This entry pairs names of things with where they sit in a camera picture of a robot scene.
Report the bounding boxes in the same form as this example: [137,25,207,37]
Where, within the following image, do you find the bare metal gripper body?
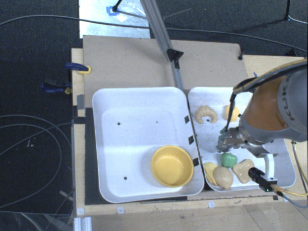
[216,127,249,153]

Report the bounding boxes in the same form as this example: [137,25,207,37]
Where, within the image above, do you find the green toy pepper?
[220,152,238,168]

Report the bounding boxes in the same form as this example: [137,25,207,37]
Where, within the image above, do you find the white plastic tray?
[187,87,297,193]
[92,87,205,204]

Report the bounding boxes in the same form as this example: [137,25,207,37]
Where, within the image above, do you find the yellow toy food piece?
[225,105,241,123]

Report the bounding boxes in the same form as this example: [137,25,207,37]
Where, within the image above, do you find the beige bread slice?
[232,159,255,184]

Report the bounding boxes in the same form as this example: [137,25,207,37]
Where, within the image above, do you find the thin black rod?
[186,91,205,178]

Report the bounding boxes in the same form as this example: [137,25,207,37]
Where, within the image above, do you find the yellow toy slice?
[203,162,218,186]

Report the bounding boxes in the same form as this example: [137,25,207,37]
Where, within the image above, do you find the beige round bread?
[213,166,234,190]

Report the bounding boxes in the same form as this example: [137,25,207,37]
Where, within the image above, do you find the beige croissant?
[194,105,218,125]

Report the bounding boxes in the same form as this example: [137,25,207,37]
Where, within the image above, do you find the yellow bowl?
[151,145,194,188]

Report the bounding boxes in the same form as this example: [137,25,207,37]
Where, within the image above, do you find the brown cardboard board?
[82,35,250,98]

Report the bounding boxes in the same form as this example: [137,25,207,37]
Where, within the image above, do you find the black cylinder on white bracket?
[247,145,278,193]

